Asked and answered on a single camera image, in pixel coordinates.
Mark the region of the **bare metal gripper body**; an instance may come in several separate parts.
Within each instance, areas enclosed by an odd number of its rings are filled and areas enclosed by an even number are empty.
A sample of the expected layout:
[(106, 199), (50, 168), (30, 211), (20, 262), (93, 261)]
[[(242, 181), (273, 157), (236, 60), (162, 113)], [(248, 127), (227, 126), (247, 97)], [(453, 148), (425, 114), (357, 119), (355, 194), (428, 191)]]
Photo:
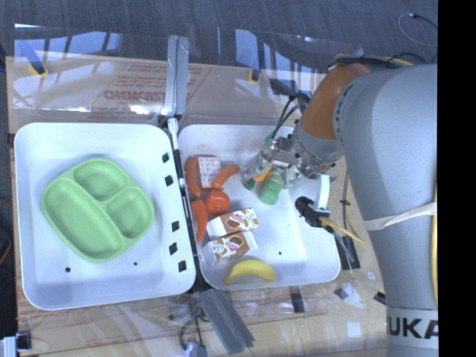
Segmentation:
[(292, 134), (278, 138), (268, 136), (264, 150), (273, 166), (283, 169), (291, 165), (296, 166), (302, 178), (318, 179), (321, 174), (335, 166), (334, 161), (324, 161), (311, 155)]

